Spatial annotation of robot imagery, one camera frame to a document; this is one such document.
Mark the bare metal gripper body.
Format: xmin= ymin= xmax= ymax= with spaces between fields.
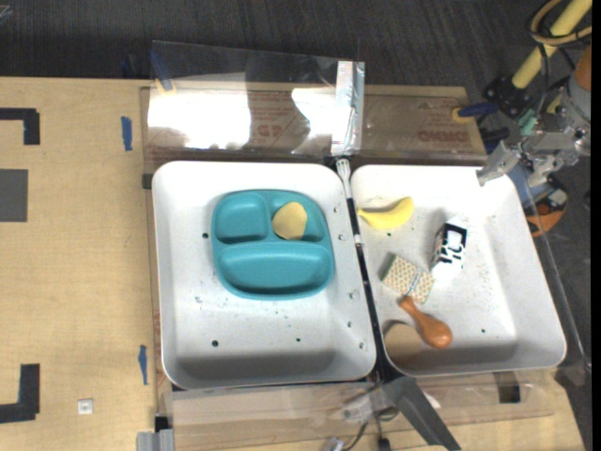
xmin=516 ymin=124 xmax=592 ymax=171

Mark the black and white carton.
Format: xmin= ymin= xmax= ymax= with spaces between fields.
xmin=428 ymin=215 xmax=469 ymax=282

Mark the yellow banana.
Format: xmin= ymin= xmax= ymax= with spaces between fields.
xmin=356 ymin=195 xmax=416 ymax=231

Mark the white plastic tray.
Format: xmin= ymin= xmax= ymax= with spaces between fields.
xmin=150 ymin=160 xmax=378 ymax=391
xmin=349 ymin=163 xmax=568 ymax=378

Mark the patterned flat packet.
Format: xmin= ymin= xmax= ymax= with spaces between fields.
xmin=378 ymin=254 xmax=436 ymax=305

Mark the orange chicken drumstick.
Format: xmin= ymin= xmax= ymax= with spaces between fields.
xmin=398 ymin=295 xmax=455 ymax=350

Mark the tan round bread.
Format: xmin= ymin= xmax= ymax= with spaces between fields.
xmin=382 ymin=319 xmax=425 ymax=370

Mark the tan round biscuit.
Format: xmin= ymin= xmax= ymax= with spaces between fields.
xmin=271 ymin=201 xmax=309 ymax=241

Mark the blue divided plate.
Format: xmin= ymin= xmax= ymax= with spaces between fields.
xmin=209 ymin=189 xmax=336 ymax=301

